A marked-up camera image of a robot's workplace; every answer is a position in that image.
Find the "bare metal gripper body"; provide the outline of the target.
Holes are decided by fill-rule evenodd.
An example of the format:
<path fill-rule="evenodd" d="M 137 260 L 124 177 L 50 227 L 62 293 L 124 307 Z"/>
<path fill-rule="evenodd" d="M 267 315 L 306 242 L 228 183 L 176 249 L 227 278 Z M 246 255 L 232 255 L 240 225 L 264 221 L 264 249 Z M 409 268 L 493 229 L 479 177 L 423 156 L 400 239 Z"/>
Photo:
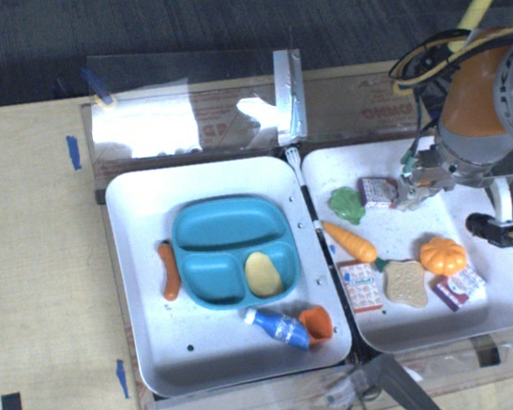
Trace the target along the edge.
<path fill-rule="evenodd" d="M 418 151 L 411 167 L 405 177 L 410 197 L 450 191 L 456 186 L 437 146 Z"/>

